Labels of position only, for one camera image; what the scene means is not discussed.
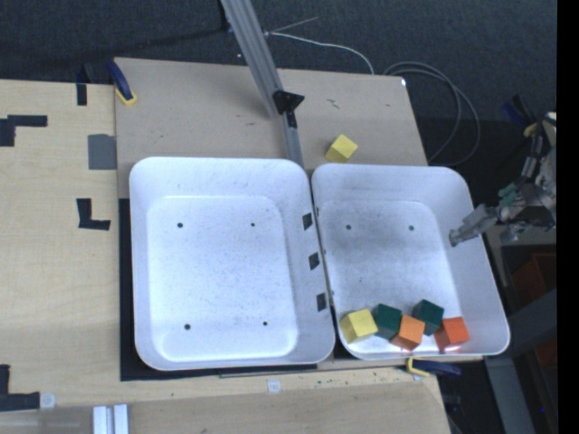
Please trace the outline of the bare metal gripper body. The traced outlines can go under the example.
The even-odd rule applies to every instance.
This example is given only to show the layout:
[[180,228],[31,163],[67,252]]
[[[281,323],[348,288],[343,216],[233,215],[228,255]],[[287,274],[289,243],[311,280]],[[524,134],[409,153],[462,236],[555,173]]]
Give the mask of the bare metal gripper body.
[[505,224],[546,231],[556,226],[556,195],[552,191],[531,183],[511,183],[498,191],[498,198],[498,219]]

